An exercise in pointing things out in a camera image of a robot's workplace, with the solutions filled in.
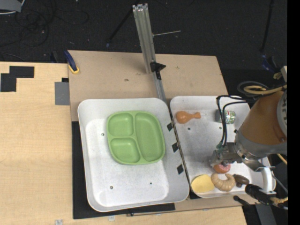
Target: dark floor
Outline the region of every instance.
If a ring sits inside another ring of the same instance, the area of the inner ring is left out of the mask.
[[[0,60],[50,62],[64,50],[140,53],[133,15],[106,40],[136,0],[26,0],[21,13],[0,15]],[[274,56],[287,65],[287,0],[275,0],[264,52],[271,0],[141,0],[148,3],[156,53],[216,56],[227,90],[246,80],[275,84],[262,64]]]

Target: wooden tabletop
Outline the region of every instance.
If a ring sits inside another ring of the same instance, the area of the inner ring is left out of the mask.
[[[0,62],[0,73],[8,74],[10,66],[35,70],[34,78],[17,78],[16,92],[0,92],[0,223],[111,224],[108,217],[73,219],[71,107],[56,105],[54,94],[54,83],[68,77],[67,64]],[[240,204],[226,206],[220,200],[186,200],[174,212],[117,215],[114,224],[246,224]]]
[[[69,51],[80,72],[69,72],[72,121],[80,102],[90,98],[157,98],[152,74],[141,53]],[[227,94],[214,56],[156,54],[167,101],[175,96]]]

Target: white tray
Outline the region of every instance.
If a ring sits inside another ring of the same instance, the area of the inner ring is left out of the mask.
[[[221,108],[229,102],[236,102],[231,98],[222,98],[220,100]],[[180,146],[186,165],[189,182],[201,174],[211,176],[215,170],[210,166],[210,157],[216,149],[216,145],[222,137],[222,123],[215,121],[215,111],[218,109],[216,97],[214,96],[191,96],[191,97],[174,97],[171,100],[171,111],[174,117]],[[226,107],[226,110],[236,113],[235,122],[227,124],[227,141],[234,142],[235,129],[239,129],[249,112],[248,104],[234,104]],[[200,112],[200,119],[192,119],[186,124],[179,124],[176,120],[176,113],[186,111],[188,113]],[[263,164],[269,166],[267,158],[263,159]],[[230,174],[240,174],[250,180],[251,184],[263,187],[263,177],[260,172],[253,172],[243,163],[231,164]],[[226,179],[224,174],[220,174],[219,178]],[[245,193],[245,185],[241,188],[234,187],[230,192],[222,192],[215,188],[207,193],[197,194],[203,198],[238,195]]]
[[[110,154],[106,136],[108,117],[121,111],[140,110],[154,114],[165,138],[165,156],[146,165],[123,165]],[[167,105],[157,98],[89,99],[78,107],[82,136],[87,198],[91,207],[106,212],[146,205],[180,202],[189,194],[174,129],[167,125],[171,117]]]

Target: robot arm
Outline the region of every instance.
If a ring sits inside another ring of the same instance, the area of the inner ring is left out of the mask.
[[[239,128],[235,142],[219,144],[213,151],[210,165],[243,162],[253,171],[261,172],[263,188],[249,184],[245,191],[268,205],[278,202],[272,191],[273,167],[265,167],[259,161],[270,154],[287,155],[287,90],[259,98]]]

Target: small can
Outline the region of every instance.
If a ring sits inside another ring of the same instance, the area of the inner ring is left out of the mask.
[[[219,110],[216,110],[215,118],[216,118],[217,122],[222,122]],[[234,121],[235,121],[235,112],[225,110],[225,123],[226,124],[233,124]]]

